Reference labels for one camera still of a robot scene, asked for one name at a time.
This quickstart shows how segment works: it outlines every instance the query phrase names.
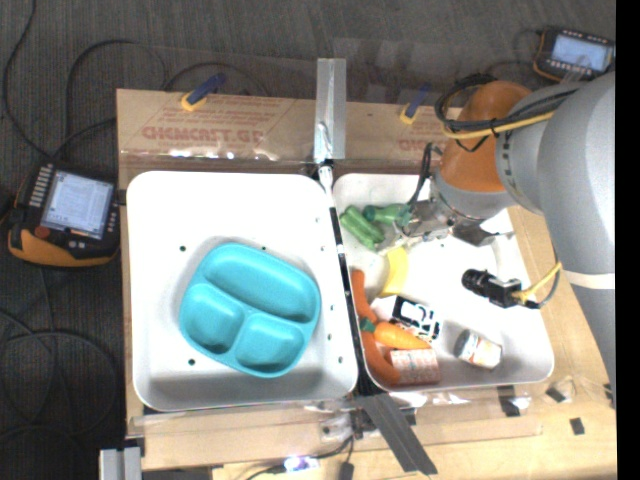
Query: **blue and yellow clamp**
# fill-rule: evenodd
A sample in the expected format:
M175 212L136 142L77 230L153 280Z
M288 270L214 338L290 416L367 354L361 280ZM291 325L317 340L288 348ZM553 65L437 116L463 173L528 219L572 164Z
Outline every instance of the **blue and yellow clamp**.
M416 116L418 115L418 107L422 105L430 90L431 86L429 84L424 84L420 87L417 96L413 98L410 103L407 103L402 107L402 111L400 112L400 121L404 124L413 124L416 120Z
M193 112L198 109L204 102L207 101L207 94L210 94L214 91L217 91L220 87L224 85L227 81L227 77L224 73L218 73L217 75L213 75L206 82L196 87L190 93L185 94L182 97L180 103L182 104L182 108L188 112Z

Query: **red emergency stop button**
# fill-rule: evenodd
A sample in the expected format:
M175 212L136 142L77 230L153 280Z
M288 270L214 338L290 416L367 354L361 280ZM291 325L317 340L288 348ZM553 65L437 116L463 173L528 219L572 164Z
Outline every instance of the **red emergency stop button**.
M51 230L45 226L38 226L35 230L34 230L34 234L41 239L46 239L50 234L51 234Z

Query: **yellow cable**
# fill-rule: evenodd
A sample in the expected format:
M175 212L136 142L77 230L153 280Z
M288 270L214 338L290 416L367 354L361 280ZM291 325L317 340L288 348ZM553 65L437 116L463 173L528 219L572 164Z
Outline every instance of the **yellow cable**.
M549 270L549 272L547 272L546 275L542 279L540 279L540 281L538 281L536 284L530 286L526 290L519 290L517 292L513 292L511 295L514 298L518 299L522 304L524 304L525 302L527 302L527 300L529 300L529 297L531 295L533 295L540 288L542 288L542 286L547 284L549 280L552 279L553 276L555 276L558 270L560 270L561 268L562 268L562 263L560 262L556 263L553 266L553 268Z
M491 135L493 134L493 132L500 133L508 130L515 130L516 128L522 128L523 126L529 126L542 121L547 121L551 119L551 116L553 116L553 112L547 112L546 114L540 114L539 116L523 119L522 121L516 121L514 123L496 126L495 128L486 128L484 130L476 130L473 132L454 132L451 131L451 129L447 128L445 124L442 124L442 133L444 133L445 136L451 139L457 140L479 139L481 137Z

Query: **turquoise dish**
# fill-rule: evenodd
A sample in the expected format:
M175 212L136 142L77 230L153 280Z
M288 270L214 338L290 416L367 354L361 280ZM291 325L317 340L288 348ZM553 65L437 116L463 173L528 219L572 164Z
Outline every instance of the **turquoise dish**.
M196 350L256 377L279 377L304 353L320 290L305 272L236 242L200 262L180 305L180 331Z

